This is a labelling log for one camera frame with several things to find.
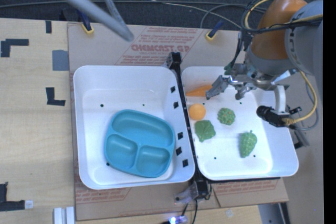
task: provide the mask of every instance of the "gray floor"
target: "gray floor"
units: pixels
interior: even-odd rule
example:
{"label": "gray floor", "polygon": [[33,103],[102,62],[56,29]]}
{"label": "gray floor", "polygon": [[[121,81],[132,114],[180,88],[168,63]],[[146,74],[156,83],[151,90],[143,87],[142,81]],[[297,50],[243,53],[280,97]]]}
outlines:
{"label": "gray floor", "polygon": [[[313,77],[309,77],[313,87],[316,84]],[[295,74],[289,80],[287,90],[288,103],[291,108],[300,106],[301,115],[305,115],[312,108],[312,103],[306,94],[303,79]],[[324,223],[324,188],[323,188],[323,107],[318,103],[319,123],[310,131],[303,132],[309,146],[298,148],[299,169],[291,177],[284,178],[289,196],[287,203],[292,224],[321,224]],[[315,116],[305,121],[304,127],[311,126]]]}

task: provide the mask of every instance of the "white plastic bin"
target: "white plastic bin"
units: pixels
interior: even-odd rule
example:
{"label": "white plastic bin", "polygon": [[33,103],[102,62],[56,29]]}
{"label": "white plastic bin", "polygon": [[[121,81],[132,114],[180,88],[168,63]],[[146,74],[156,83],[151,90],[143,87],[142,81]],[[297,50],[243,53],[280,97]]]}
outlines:
{"label": "white plastic bin", "polygon": [[[182,84],[187,93],[200,86],[212,84],[224,67],[188,67],[182,72]],[[298,170],[298,159],[286,127],[274,127],[257,116],[260,105],[275,107],[273,91],[261,89],[247,92],[241,100],[235,99],[236,90],[229,86],[224,93],[206,100],[205,97],[186,97],[187,108],[194,103],[204,104],[206,115],[216,135],[200,142],[195,134],[195,121],[190,119],[193,143],[200,172],[211,180],[236,180],[291,176]],[[232,125],[221,124],[217,113],[221,108],[235,112]],[[246,158],[239,154],[238,137],[251,131],[258,142]]]}
{"label": "white plastic bin", "polygon": [[[165,67],[83,66],[74,74],[79,175],[92,189],[188,181],[195,163],[174,73]],[[175,131],[168,170],[156,178],[118,171],[103,153],[108,124],[115,113],[131,109],[159,117]]]}

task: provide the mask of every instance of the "yellow cable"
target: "yellow cable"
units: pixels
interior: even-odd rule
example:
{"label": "yellow cable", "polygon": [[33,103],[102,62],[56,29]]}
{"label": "yellow cable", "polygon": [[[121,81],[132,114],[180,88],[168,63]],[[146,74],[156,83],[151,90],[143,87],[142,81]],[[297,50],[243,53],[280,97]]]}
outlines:
{"label": "yellow cable", "polygon": [[257,6],[259,6],[260,4],[262,4],[262,3],[266,2],[266,1],[269,1],[269,0],[261,0],[261,1],[259,1],[259,2],[258,2],[257,4],[255,4],[255,5],[249,10],[249,12],[246,14],[246,16],[245,16],[245,20],[244,20],[244,22],[245,22],[245,27],[246,27],[246,28],[250,28],[250,27],[248,26],[248,17],[249,17],[249,15],[250,15],[251,11],[254,10]]}
{"label": "yellow cable", "polygon": [[295,124],[299,121],[306,120],[307,118],[309,118],[310,116],[313,115],[313,113],[315,112],[316,107],[317,107],[317,95],[314,91],[313,86],[311,85],[310,81],[307,79],[306,75],[302,71],[299,71],[299,72],[300,72],[301,76],[303,77],[303,79],[305,80],[306,84],[308,85],[309,89],[311,90],[311,92],[313,94],[314,106],[313,106],[312,110],[306,116],[300,117],[298,119],[290,119],[290,118],[282,119],[286,123],[286,125],[291,125],[291,124]]}
{"label": "yellow cable", "polygon": [[317,14],[317,15],[313,15],[313,16],[297,19],[297,20],[294,20],[292,22],[288,22],[286,24],[297,23],[297,22],[305,22],[305,21],[308,21],[308,20],[315,20],[315,19],[320,19],[320,18],[323,18],[323,14]]}

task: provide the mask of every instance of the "blue plate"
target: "blue plate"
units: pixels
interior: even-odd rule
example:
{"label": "blue plate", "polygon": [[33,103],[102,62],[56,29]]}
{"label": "blue plate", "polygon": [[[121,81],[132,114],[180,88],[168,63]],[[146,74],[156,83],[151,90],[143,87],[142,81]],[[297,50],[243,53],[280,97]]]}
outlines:
{"label": "blue plate", "polygon": [[136,110],[117,112],[108,127],[104,154],[113,168],[159,177],[172,160],[175,133],[167,121]]}

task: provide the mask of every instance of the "cardboard sheet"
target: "cardboard sheet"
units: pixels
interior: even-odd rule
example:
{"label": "cardboard sheet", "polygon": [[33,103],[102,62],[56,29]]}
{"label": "cardboard sheet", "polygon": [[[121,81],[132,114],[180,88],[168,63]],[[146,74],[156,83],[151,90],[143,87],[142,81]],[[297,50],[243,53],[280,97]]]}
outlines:
{"label": "cardboard sheet", "polygon": [[[205,39],[208,29],[129,26],[135,39],[126,42],[99,24],[87,35],[78,23],[68,24],[72,132],[75,159],[75,194],[77,220],[139,216],[163,212],[181,212],[174,195],[188,187],[188,182],[159,186],[108,190],[87,188],[78,175],[76,116],[72,77],[84,65],[165,65],[170,52],[179,51],[182,70],[189,66],[225,66],[233,58],[238,32],[218,31],[212,41]],[[201,201],[199,209],[236,207],[287,201],[282,179],[213,184],[210,200]]]}

